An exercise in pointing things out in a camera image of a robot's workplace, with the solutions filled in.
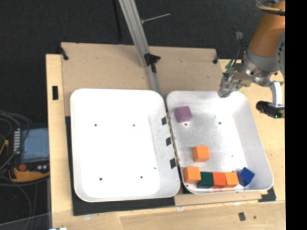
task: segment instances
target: orange cube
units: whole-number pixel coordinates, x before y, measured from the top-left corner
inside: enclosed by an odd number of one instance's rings
[[[235,187],[239,184],[238,175],[236,172],[225,172],[226,187]]]
[[[212,188],[223,188],[227,185],[226,175],[224,172],[213,172],[213,187]]]
[[[201,181],[201,170],[199,167],[188,166],[183,170],[183,180],[188,184],[197,184]]]
[[[206,162],[210,158],[208,146],[196,146],[192,153],[194,162]]]

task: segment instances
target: metal pole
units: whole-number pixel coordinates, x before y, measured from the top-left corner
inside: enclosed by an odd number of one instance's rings
[[[134,0],[119,0],[121,9],[126,19],[130,35],[139,53],[141,64],[148,69],[148,76],[152,90],[161,93],[156,72],[153,72],[145,60],[145,55],[149,54],[149,47],[141,23],[141,19]]]

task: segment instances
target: cube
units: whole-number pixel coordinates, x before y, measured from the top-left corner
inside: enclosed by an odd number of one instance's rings
[[[232,188],[239,185],[239,179],[236,172],[225,172],[226,187]]]
[[[210,158],[208,146],[196,146],[192,153],[194,162],[206,162]]]
[[[254,172],[250,171],[248,168],[244,167],[239,173],[238,173],[238,179],[240,185],[243,187],[247,186],[251,183],[253,180],[255,174]]]
[[[218,189],[226,186],[226,176],[224,172],[212,172],[213,175],[213,183],[212,188]]]
[[[175,118],[178,123],[187,122],[190,120],[191,117],[192,117],[192,113],[188,106],[178,107],[175,110]]]
[[[208,189],[214,185],[212,172],[201,172],[201,181],[197,183],[197,188]]]
[[[188,166],[183,170],[183,180],[188,184],[197,184],[201,181],[201,171],[199,167]]]

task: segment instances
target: blue cube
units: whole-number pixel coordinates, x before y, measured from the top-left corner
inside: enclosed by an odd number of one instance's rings
[[[255,174],[252,171],[244,167],[238,174],[240,185],[242,185],[243,187],[246,187],[248,184],[251,183],[254,176]]]

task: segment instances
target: white tray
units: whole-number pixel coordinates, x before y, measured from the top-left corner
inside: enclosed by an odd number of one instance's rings
[[[175,158],[170,137],[165,102],[156,92],[76,90],[71,96],[76,194],[87,202],[174,196],[180,179],[170,162]]]
[[[194,194],[225,190],[268,190],[273,185],[273,175],[263,149],[248,100],[233,92],[220,98],[217,92],[175,91],[167,96],[170,124],[181,173],[187,166],[200,167],[204,172],[240,171],[247,167],[255,173],[247,187],[234,189],[199,189],[195,184],[185,184]],[[189,106],[192,118],[178,123],[175,110]],[[206,162],[194,162],[195,146],[209,146],[211,158]]]

